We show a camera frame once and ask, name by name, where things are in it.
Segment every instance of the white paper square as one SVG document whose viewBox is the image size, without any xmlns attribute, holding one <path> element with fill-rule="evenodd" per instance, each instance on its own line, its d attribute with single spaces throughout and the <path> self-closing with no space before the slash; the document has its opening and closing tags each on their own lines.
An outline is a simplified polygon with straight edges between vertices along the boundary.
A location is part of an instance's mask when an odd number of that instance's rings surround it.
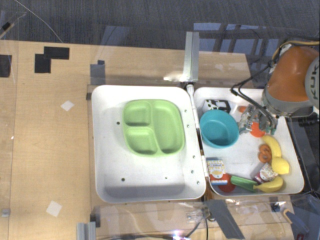
<svg viewBox="0 0 320 240">
<path fill-rule="evenodd" d="M 51 201 L 48 208 L 46 209 L 46 212 L 54 217 L 58 217 L 61 208 L 62 208 L 62 205 L 58 204 L 55 201 Z"/>
<path fill-rule="evenodd" d="M 75 104 L 73 104 L 70 100 L 67 100 L 65 103 L 61 105 L 65 111 L 69 111 Z"/>
</svg>

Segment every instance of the green divided plate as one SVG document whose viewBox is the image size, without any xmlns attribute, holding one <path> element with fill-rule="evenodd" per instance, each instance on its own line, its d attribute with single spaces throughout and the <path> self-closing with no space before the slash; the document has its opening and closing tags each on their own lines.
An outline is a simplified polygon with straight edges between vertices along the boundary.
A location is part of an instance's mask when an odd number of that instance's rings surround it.
<svg viewBox="0 0 320 240">
<path fill-rule="evenodd" d="M 181 115 L 177 106 L 170 101 L 130 101 L 123 109 L 122 121 L 125 143 L 134 154 L 173 155 L 185 146 Z"/>
</svg>

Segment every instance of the black tape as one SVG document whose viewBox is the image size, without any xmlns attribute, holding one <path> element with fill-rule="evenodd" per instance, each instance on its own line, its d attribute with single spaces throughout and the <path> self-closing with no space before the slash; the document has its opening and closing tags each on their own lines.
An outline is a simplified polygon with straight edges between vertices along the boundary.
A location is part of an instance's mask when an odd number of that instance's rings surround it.
<svg viewBox="0 0 320 240">
<path fill-rule="evenodd" d="M 0 78 L 8 78 L 11 71 L 11 55 L 0 55 Z"/>
<path fill-rule="evenodd" d="M 6 31 L 8 28 L 10 28 L 10 26 L 11 26 L 10 22 L 7 22 L 6 24 L 4 24 L 2 26 L 3 31 Z"/>
<path fill-rule="evenodd" d="M 70 49 L 67 47 L 44 47 L 44 58 L 47 60 L 69 60 Z"/>
<path fill-rule="evenodd" d="M 34 58 L 34 73 L 51 73 L 51 60 L 44 54 L 36 54 Z"/>
</svg>

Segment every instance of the banana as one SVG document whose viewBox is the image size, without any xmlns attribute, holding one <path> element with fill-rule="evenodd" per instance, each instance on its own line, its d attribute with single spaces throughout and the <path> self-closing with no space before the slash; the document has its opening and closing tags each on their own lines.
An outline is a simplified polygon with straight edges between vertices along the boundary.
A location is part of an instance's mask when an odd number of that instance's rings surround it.
<svg viewBox="0 0 320 240">
<path fill-rule="evenodd" d="M 279 142 L 271 135 L 264 135 L 262 140 L 270 147 L 272 158 L 280 158 L 282 156 Z"/>
<path fill-rule="evenodd" d="M 281 189 L 283 184 L 284 180 L 280 176 L 277 176 L 273 181 L 262 183 L 261 185 L 253 185 L 253 189 L 258 189 L 265 193 L 271 193 Z"/>
</svg>

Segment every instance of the teal bowl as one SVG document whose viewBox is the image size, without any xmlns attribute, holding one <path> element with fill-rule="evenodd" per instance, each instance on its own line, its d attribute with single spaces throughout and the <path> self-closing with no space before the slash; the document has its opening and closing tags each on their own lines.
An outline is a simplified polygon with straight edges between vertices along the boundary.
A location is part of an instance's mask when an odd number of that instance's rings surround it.
<svg viewBox="0 0 320 240">
<path fill-rule="evenodd" d="M 222 110 L 209 110 L 200 119 L 201 136 L 204 143 L 216 149 L 232 146 L 239 138 L 236 120 Z"/>
</svg>

